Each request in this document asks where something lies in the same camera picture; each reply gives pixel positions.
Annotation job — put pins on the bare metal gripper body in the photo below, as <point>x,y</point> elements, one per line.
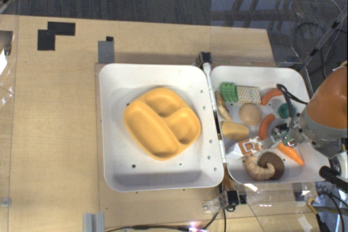
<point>297,131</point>

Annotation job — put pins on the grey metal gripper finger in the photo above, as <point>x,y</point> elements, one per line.
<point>278,130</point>
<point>270,142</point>

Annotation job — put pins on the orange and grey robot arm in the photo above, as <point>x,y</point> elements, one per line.
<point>329,100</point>

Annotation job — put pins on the orange sausage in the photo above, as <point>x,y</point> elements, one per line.
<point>270,95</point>
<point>266,127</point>

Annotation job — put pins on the dark green broccoli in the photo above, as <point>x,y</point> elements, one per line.
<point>284,111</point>

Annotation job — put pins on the orange and white carton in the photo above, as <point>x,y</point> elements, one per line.
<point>248,146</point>

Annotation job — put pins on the brown doughnut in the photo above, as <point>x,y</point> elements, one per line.
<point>277,164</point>

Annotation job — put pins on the orange carrot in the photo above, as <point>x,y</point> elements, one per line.
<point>292,154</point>

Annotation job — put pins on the beige croissant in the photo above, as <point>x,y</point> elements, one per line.
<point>257,171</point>

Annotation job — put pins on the round tan bread bun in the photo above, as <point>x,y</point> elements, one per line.
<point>250,114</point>

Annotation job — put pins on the tan bread loaf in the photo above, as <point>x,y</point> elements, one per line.
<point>234,130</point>

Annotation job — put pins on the white plastic tray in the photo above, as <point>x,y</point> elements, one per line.
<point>272,76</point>
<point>152,174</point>

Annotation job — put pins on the tan sandwich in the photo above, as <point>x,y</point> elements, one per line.
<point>223,108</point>

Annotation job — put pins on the green pea pods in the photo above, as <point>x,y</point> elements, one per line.
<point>228,91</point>

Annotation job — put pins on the thin black and white rod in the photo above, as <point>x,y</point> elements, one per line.
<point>209,81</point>

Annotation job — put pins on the orange divided plate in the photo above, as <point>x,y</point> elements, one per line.
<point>152,127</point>

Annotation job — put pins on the black cylinder on white bracket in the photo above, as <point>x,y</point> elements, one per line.
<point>335,174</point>

